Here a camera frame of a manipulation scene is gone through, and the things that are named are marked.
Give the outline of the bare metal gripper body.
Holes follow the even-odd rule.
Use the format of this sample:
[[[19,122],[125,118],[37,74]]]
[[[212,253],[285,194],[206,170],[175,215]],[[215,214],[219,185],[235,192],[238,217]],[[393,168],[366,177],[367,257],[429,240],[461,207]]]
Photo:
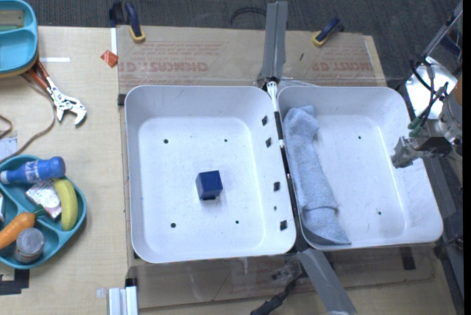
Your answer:
[[[453,116],[440,115],[438,119],[421,120],[414,148],[430,155],[446,156],[454,154],[462,158],[462,120]]]

